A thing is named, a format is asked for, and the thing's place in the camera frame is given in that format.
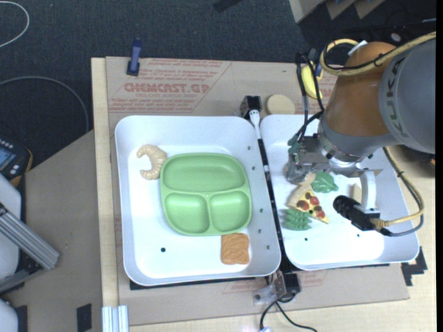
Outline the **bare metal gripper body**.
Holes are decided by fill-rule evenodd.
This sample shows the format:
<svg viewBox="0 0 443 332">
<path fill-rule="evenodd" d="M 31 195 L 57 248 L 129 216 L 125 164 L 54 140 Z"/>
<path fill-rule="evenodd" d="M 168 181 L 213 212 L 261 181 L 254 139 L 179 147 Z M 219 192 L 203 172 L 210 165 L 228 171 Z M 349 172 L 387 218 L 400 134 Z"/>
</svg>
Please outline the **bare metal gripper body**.
<svg viewBox="0 0 443 332">
<path fill-rule="evenodd" d="M 335 147 L 324 136 L 304 136 L 288 141 L 287 167 L 298 168 L 300 177 L 313 172 L 334 172 L 346 177 L 356 176 L 360 170 L 358 164 L 364 159 L 354 156 Z"/>
</svg>

